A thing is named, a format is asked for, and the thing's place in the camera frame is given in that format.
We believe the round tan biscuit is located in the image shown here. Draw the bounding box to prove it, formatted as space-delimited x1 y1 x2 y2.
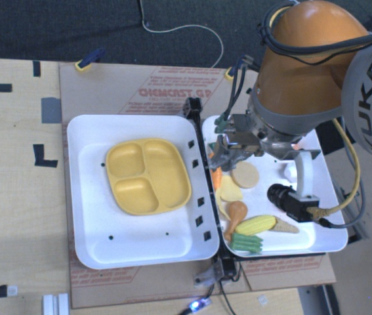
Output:
231 161 260 189

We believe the yellow corn cob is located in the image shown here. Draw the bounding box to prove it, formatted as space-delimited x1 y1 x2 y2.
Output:
234 215 278 236

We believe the thin black rod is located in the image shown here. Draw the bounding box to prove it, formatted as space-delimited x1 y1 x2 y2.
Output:
192 115 231 268

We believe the white plastic tray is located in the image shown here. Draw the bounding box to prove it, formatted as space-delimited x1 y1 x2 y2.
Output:
201 115 349 258
66 114 220 270

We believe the green bean bundle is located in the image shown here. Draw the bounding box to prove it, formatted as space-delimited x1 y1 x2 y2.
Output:
230 232 264 254

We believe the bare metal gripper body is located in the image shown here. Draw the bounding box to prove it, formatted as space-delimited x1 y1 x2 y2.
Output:
226 113 304 160

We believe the black cylinder on white bracket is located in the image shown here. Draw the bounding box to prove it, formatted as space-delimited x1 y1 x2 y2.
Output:
266 149 321 223

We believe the orange carrot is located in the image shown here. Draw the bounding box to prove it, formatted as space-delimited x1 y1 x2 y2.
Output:
211 166 223 192

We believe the black block with thin wires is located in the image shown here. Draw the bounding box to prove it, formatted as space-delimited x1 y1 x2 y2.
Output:
212 254 238 281
182 96 203 121

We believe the tan ice cream cone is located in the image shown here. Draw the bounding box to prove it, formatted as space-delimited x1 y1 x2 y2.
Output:
269 217 300 234

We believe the pale yellow potato crisp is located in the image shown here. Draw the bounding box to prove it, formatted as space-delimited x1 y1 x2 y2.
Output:
220 175 244 203
215 188 231 221

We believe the yellow divided plate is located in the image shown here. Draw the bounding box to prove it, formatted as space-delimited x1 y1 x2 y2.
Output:
105 138 192 216

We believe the brown cardboard board red print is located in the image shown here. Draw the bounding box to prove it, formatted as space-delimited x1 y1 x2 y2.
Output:
59 62 337 310

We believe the orange chicken drumstick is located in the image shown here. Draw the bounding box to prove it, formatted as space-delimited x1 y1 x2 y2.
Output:
223 200 249 242

